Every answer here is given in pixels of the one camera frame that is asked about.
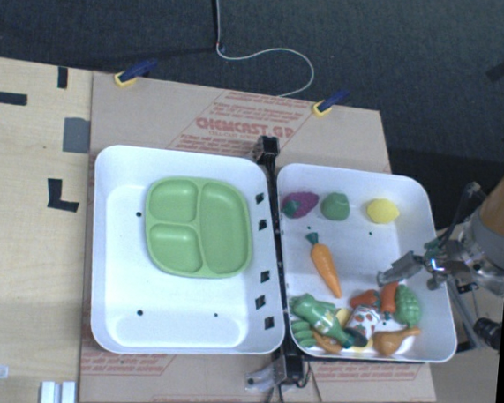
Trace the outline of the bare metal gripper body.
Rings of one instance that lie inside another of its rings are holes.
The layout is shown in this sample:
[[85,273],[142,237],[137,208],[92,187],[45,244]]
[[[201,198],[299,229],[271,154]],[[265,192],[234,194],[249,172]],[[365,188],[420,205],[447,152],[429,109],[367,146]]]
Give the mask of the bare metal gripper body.
[[436,238],[425,244],[425,269],[448,277],[447,286],[459,294],[486,289],[504,296],[504,270],[491,262],[478,244]]

